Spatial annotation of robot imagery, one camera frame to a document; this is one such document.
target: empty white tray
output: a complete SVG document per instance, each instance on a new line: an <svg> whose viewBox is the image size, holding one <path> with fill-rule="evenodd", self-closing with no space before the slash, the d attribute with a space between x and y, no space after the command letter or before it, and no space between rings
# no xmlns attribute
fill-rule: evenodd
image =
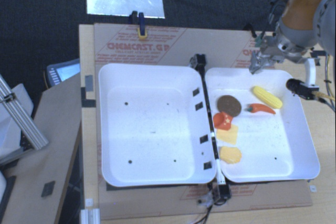
<svg viewBox="0 0 336 224"><path fill-rule="evenodd" d="M189 67L99 72L102 173L114 186L202 184L216 173L202 80Z"/></svg>
<svg viewBox="0 0 336 224"><path fill-rule="evenodd" d="M237 164L221 161L223 174L234 182L313 179L320 164L313 145L300 98L286 88L291 75L282 70L264 70L252 75L248 69L212 68L206 83L212 115L218 112L217 99L232 95L242 105L242 112L233 118L238 125L237 144L217 140L217 146L237 147L242 158ZM276 114L250 113L251 103L262 103L251 89L261 86L283 102Z"/></svg>

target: toy chili pepper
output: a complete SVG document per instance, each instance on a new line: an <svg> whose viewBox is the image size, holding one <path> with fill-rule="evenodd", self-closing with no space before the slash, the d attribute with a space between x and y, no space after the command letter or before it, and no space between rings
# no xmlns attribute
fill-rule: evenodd
<svg viewBox="0 0 336 224"><path fill-rule="evenodd" d="M264 111L264 112L267 112L267 113L275 114L275 111L272 108L270 108L270 107L268 107L264 104L251 104L248 107L247 111L249 111L251 113L256 113L258 111Z"/></svg>

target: toy hamburger patty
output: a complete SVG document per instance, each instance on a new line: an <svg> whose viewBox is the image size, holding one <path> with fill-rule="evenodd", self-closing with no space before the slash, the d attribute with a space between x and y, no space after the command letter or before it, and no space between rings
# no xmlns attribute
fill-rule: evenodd
<svg viewBox="0 0 336 224"><path fill-rule="evenodd" d="M217 100L217 108L220 112L225 112L232 117L236 117L241 112L242 105L232 95L223 95Z"/></svg>

